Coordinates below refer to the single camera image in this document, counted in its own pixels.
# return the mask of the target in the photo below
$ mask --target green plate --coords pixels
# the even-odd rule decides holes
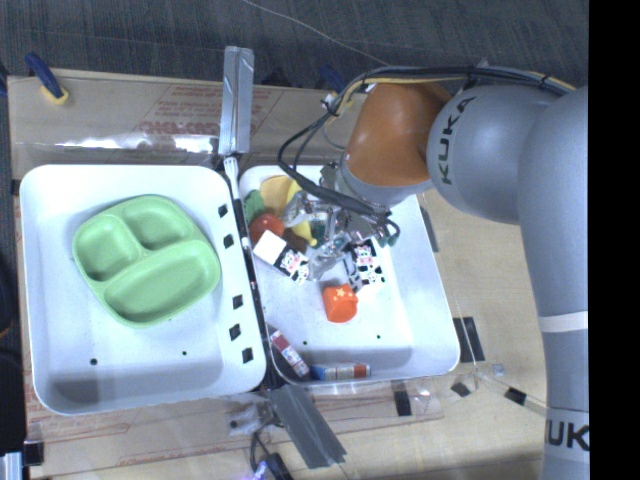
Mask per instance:
[[[120,322],[147,327],[184,311],[220,280],[220,260],[193,220],[166,197],[129,199],[84,222],[73,256]]]

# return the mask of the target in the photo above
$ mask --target white plastic tray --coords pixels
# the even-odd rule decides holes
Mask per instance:
[[[168,197],[187,212],[214,246],[222,277],[183,313],[134,329],[100,304],[71,243],[82,222],[143,194]],[[46,407],[92,413],[236,394],[260,383],[266,359],[229,190],[217,173],[47,165],[24,177],[20,202],[33,383]]]
[[[299,170],[319,179],[318,166]],[[282,174],[274,166],[247,170],[240,179],[241,196]],[[385,286],[370,296],[361,294],[356,316],[346,323],[329,322],[322,302],[327,283],[347,282],[344,267],[334,267],[319,282],[298,285],[255,257],[265,319],[307,363],[361,361],[371,366],[369,379],[343,382],[442,375],[459,360],[460,345],[417,199],[394,207],[392,219],[401,229],[397,244],[377,247]],[[295,375],[287,379],[298,382]]]

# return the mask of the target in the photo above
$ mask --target dark gray floor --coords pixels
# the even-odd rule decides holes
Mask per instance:
[[[18,75],[35,51],[54,67],[220,80],[235,45],[254,50],[257,83],[320,87],[326,63],[349,79],[382,63],[486,58],[581,86],[588,32],[589,0],[0,0],[0,59]],[[0,265],[15,286],[4,103],[0,169]],[[19,350],[17,325],[0,350]],[[21,398],[9,377],[0,375],[5,421]]]

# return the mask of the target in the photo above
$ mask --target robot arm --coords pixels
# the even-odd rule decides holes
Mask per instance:
[[[367,74],[378,85],[339,165],[323,171],[323,190],[339,195],[332,204],[366,215],[366,222],[377,218],[377,225],[363,227],[369,236],[384,227],[390,208],[423,191],[429,179],[461,211],[520,225],[547,372],[541,479],[586,479],[587,88],[549,85],[546,77],[516,70],[477,73],[512,83],[479,85],[451,98],[420,80],[425,70],[396,68],[394,75],[407,77],[402,85],[387,72]],[[322,199],[312,185],[304,188]]]

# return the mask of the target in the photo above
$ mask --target orange cube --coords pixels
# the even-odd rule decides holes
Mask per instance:
[[[341,324],[356,316],[358,297],[349,284],[327,286],[322,290],[322,301],[330,322]]]

